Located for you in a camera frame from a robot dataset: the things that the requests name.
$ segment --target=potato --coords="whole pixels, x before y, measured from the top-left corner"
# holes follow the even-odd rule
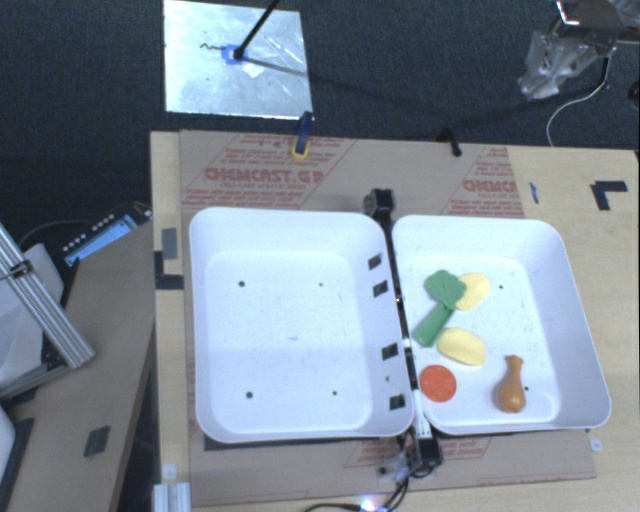
[[[484,364],[485,348],[482,340],[459,327],[449,327],[442,331],[438,338],[438,351],[464,364]]]
[[[467,289],[462,298],[456,302],[456,309],[469,311],[480,304],[489,295],[489,279],[480,272],[465,274],[459,277]]]

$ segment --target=white cable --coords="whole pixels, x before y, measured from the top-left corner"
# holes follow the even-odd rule
[[[549,146],[551,146],[552,148],[555,147],[553,145],[553,141],[551,140],[551,132],[550,132],[551,123],[553,122],[553,120],[565,108],[570,107],[571,105],[575,105],[576,103],[582,103],[583,101],[590,100],[591,98],[593,98],[596,94],[598,94],[607,85],[607,76],[609,75],[609,62],[610,61],[607,61],[607,63],[606,63],[606,68],[604,70],[604,76],[602,77],[602,81],[598,84],[598,86],[593,91],[591,91],[591,93],[589,93],[589,95],[585,96],[584,98],[578,98],[576,100],[568,101],[564,105],[561,105],[560,107],[558,107],[556,109],[556,111],[553,114],[551,114],[551,117],[549,118],[549,121],[547,121],[547,130],[546,130],[547,131],[547,141],[549,141]]]

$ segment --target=brown cardboard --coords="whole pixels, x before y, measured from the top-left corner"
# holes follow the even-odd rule
[[[213,205],[359,211],[373,188],[394,191],[397,219],[409,213],[523,217],[505,148],[312,138],[294,161],[293,137],[225,132],[180,135],[191,495],[194,506],[373,494],[395,484],[378,468],[393,439],[230,447],[205,443],[194,413],[188,225]],[[442,442],[444,464],[412,482],[440,489],[593,478],[582,431],[477,436]]]

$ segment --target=dark floor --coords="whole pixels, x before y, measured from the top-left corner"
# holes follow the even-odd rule
[[[318,135],[434,140],[449,127],[461,142],[546,145],[553,111],[600,78],[595,64],[560,96],[521,95],[531,33],[557,17],[547,0],[283,0],[280,8],[301,12]],[[0,3],[0,222],[14,238],[150,202],[151,131],[293,131],[293,122],[165,112],[162,22],[161,0]],[[638,46],[621,46],[610,89],[558,116],[556,145],[637,149],[638,112],[626,95],[639,64]],[[69,229],[32,241],[55,248]],[[132,474],[151,475],[152,411],[143,410]],[[134,504],[122,510],[144,510],[133,489],[125,485]]]

